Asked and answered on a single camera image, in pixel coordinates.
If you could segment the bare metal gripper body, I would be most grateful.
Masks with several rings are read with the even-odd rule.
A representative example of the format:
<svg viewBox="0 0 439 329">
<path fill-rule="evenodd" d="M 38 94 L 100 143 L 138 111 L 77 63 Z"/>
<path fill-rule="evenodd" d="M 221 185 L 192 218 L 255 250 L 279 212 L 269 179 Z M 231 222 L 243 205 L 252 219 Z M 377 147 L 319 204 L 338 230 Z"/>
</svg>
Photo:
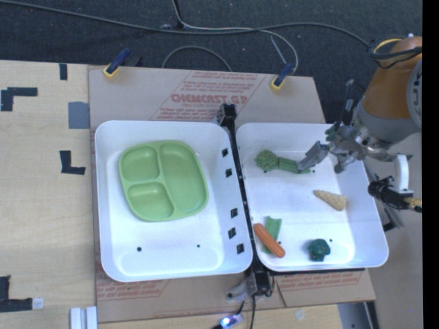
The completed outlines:
<svg viewBox="0 0 439 329">
<path fill-rule="evenodd" d="M 333 125 L 327 130 L 327 142 L 330 153 L 346 159 L 364 160 L 369 157 L 382 162 L 394 160 L 394 154 L 389 152 L 392 144 L 378 139 L 361 125 Z"/>
</svg>

